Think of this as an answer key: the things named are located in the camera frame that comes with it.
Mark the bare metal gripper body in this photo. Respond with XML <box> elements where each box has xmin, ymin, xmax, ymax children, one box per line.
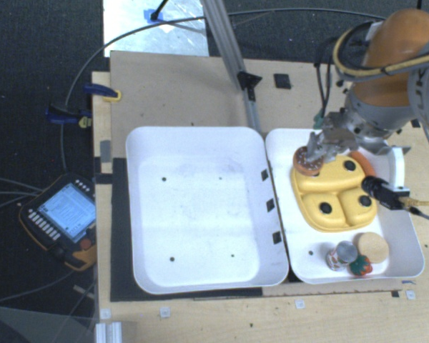
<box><xmin>319</xmin><ymin>109</ymin><xmax>391</xmax><ymax>156</ymax></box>

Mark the brown sprinkled doughnut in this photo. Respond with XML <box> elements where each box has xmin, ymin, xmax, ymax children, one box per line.
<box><xmin>292</xmin><ymin>146</ymin><xmax>325</xmax><ymax>178</ymax></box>

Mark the yellow divided plate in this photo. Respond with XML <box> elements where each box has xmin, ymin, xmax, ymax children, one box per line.
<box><xmin>290</xmin><ymin>154</ymin><xmax>379</xmax><ymax>234</ymax></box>

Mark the beige round biscuit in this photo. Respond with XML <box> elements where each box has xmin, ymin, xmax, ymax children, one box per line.
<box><xmin>353</xmin><ymin>232</ymin><xmax>390</xmax><ymax>264</ymax></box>

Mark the small white printed can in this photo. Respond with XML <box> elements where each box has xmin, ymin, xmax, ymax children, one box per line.
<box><xmin>325</xmin><ymin>240</ymin><xmax>359</xmax><ymax>272</ymax></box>

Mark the white plastic tray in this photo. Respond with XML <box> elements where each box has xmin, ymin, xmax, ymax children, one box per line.
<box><xmin>124</xmin><ymin>126</ymin><xmax>291</xmax><ymax>295</ymax></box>
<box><xmin>264</xmin><ymin>127</ymin><xmax>426</xmax><ymax>286</ymax></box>

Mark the orange and green toy pumpkin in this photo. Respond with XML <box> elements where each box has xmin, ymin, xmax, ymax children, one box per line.
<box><xmin>348</xmin><ymin>254</ymin><xmax>374</xmax><ymax>277</ymax></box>

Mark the brown cardboard board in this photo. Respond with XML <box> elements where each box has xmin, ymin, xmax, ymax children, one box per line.
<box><xmin>109</xmin><ymin>50</ymin><xmax>427</xmax><ymax>298</ymax></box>

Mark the black cylinder on white bracket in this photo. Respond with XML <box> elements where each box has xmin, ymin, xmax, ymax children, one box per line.
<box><xmin>360</xmin><ymin>146</ymin><xmax>412</xmax><ymax>211</ymax></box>

